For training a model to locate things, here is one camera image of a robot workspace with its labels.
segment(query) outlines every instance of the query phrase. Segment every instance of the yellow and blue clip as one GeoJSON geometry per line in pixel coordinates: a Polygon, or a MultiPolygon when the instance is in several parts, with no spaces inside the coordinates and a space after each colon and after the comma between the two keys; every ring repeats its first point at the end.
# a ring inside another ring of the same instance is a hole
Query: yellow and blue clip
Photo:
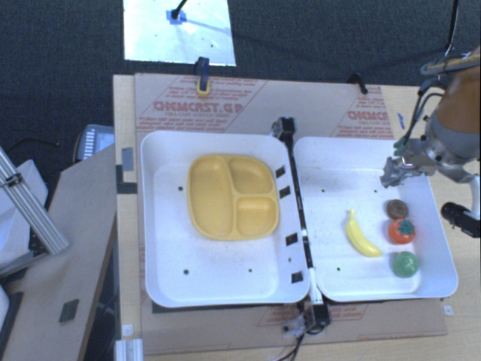
{"type": "Polygon", "coordinates": [[[207,96],[210,92],[209,81],[209,58],[199,57],[194,65],[194,74],[199,74],[200,78],[197,80],[197,94],[199,96],[207,96]]]}

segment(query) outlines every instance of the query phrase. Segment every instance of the red tomato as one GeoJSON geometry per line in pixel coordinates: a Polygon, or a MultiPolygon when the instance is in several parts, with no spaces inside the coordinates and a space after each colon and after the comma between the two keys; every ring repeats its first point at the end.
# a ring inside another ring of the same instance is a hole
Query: red tomato
{"type": "Polygon", "coordinates": [[[388,232],[389,237],[396,244],[408,244],[416,235],[414,225],[406,218],[393,220],[389,225],[388,232]]]}

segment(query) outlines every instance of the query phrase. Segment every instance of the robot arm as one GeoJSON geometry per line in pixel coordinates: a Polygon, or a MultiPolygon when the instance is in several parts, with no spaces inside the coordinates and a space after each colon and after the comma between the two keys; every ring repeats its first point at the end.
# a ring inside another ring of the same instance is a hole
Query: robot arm
{"type": "Polygon", "coordinates": [[[425,134],[414,139],[410,138],[410,132],[430,96],[423,102],[422,97],[438,80],[427,80],[419,90],[410,129],[395,144],[397,158],[387,159],[381,183],[384,187],[397,186],[406,177],[433,175],[438,171],[456,183],[470,184],[473,193],[471,211],[447,203],[442,215],[467,234],[479,237],[479,175],[464,170],[466,163],[479,159],[479,47],[465,58],[448,59],[422,68],[424,74],[449,71],[455,71],[455,75],[428,118],[425,134]]]}

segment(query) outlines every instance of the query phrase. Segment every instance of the banana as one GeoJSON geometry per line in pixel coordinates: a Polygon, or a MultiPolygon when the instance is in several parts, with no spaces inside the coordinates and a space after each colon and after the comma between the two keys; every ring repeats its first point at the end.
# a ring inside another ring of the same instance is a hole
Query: banana
{"type": "Polygon", "coordinates": [[[352,245],[359,251],[359,253],[365,256],[381,256],[381,250],[376,245],[372,244],[362,234],[359,228],[357,220],[354,218],[354,210],[349,210],[349,219],[346,224],[347,238],[351,241],[352,245]]]}

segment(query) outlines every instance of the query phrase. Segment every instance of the yellow divided plate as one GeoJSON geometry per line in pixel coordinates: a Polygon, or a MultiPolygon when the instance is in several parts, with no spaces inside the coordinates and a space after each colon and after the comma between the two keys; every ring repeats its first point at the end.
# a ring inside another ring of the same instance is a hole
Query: yellow divided plate
{"type": "Polygon", "coordinates": [[[208,238],[261,238],[279,223],[271,171],[250,156],[214,154],[196,159],[189,168],[187,198],[192,223],[208,238]]]}

